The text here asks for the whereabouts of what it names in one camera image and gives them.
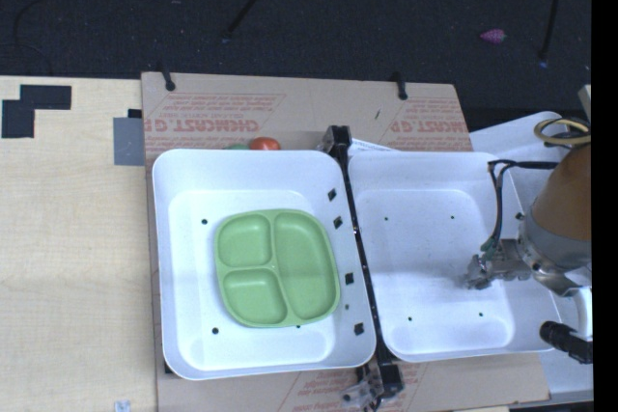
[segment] white tray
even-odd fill
[[[386,346],[423,362],[550,350],[539,336],[559,321],[549,290],[533,280],[468,289],[464,274],[490,236],[496,201],[481,152],[364,151],[350,163],[358,224]],[[505,176],[502,236],[520,211]]]
[[[376,334],[333,158],[320,151],[172,150],[154,163],[153,182],[163,353],[177,375],[199,380],[352,368],[372,357]],[[341,297],[321,321],[249,328],[225,309],[212,251],[216,227],[233,214],[269,208],[306,211],[326,228]]]

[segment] black fabric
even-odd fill
[[[592,0],[0,0],[0,72],[139,78],[173,72],[454,84],[468,126],[580,116]],[[506,39],[479,38],[493,29]]]

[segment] green plate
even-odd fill
[[[339,303],[337,265],[322,223],[296,209],[226,218],[214,239],[216,273],[228,312],[254,327],[318,321]]]

